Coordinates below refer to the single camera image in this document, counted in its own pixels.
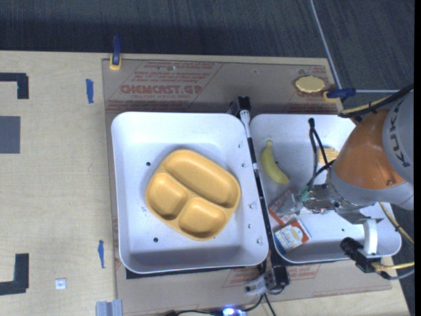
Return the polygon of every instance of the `white tray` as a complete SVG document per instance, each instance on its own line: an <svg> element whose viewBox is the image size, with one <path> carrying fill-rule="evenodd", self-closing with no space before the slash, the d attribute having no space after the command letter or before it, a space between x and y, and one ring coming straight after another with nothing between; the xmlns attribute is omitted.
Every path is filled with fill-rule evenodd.
<svg viewBox="0 0 421 316"><path fill-rule="evenodd" d="M325 147L340 151L347 137L355 127L349 119L336 115L258 115L251 121L251 135L260 170L260 178L266 204L270 206L288 188L297 193L311 178L313 154L309 138L310 118L314 118L316 131ZM266 141L272 140L272 151L278 166L288 175L290 183L280 185L273 182L263 171L260 154ZM316 179L323 184L326 173ZM395 232L382 208L375 204L365 207L361 213L372 218L383 218L378 223L378 254L394 255L401 247L401 237ZM351 224L335 212L325 215L301 213L299 218L311 235L311 240L286 255L280 255L292 263L312 263L348 259L340 248L340 242L347 236L364 243L361 224ZM274 220L273 228L279 228Z"/></svg>
<svg viewBox="0 0 421 316"><path fill-rule="evenodd" d="M227 114L122 113L112 122L120 258L135 273L257 265L268 255L247 138ZM161 161L192 149L232 173L241 187L239 205L212 240L192 240L156 218L145 190Z"/></svg>

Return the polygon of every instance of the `banana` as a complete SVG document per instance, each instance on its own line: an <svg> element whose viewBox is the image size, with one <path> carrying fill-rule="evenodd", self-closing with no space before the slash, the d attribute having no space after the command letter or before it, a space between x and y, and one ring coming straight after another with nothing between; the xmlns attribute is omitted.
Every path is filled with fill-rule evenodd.
<svg viewBox="0 0 421 316"><path fill-rule="evenodd" d="M266 147L263 149L260 155L260 160L263 165L264 171L268 176L278 184L288 184L289 178L275 163L274 155L272 153L272 141L268 140Z"/></svg>

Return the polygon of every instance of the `beige tabletop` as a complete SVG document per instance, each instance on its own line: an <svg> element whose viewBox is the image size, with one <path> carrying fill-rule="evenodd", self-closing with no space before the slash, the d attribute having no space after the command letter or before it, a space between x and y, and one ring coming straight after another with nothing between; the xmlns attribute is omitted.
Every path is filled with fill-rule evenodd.
<svg viewBox="0 0 421 316"><path fill-rule="evenodd" d="M0 82L0 116L20 117L20 153L0 154L0 282L13 280L16 253L30 257L29 289L24 294L0 296L1 315L94 315L97 301L117 297L101 72L101 59L108 56L0 52L0 72L26 73L30 90L29 99L17 99L16 82ZM87 100L86 79L94 83L93 103ZM99 260L100 240L105 268ZM66 289L56 289L58 278L66 279ZM278 315L409 315L401 286L395 281L391 289L379 292L272 305ZM263 303L249 314L270 312Z"/></svg>

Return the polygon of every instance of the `gray square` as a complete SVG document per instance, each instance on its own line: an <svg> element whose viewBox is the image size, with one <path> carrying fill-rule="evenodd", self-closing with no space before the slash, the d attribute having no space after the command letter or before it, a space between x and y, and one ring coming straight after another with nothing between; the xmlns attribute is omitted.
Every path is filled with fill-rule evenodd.
<svg viewBox="0 0 421 316"><path fill-rule="evenodd" d="M0 153L20 153L19 116L0 116Z"/></svg>

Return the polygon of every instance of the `yellow plate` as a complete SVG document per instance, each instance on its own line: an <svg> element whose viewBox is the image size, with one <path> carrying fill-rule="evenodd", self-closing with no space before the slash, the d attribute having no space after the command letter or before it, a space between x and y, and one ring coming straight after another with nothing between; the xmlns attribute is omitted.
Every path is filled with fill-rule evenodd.
<svg viewBox="0 0 421 316"><path fill-rule="evenodd" d="M174 151L162 161L145 195L154 215L194 240L218 235L240 197L238 181L232 174L188 149Z"/></svg>

